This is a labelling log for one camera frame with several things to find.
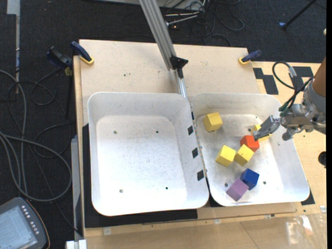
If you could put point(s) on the pale wood board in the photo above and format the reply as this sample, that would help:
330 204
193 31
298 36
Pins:
129 69

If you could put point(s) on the white plastic tray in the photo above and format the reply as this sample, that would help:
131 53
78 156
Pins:
272 170
140 159

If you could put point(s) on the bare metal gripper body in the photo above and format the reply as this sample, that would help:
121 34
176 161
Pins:
308 119

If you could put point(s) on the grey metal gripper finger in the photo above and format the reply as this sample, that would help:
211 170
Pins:
267 126
287 134

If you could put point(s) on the blue cube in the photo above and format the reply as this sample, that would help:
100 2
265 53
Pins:
249 177

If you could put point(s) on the purple cube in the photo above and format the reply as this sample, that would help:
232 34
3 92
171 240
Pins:
237 190

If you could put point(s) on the orange cube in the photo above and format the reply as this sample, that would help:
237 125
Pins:
249 143

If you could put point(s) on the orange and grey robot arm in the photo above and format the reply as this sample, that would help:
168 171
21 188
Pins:
318 97

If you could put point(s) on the yellow cube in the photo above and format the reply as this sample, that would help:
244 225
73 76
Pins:
225 155
212 121
265 138
243 155

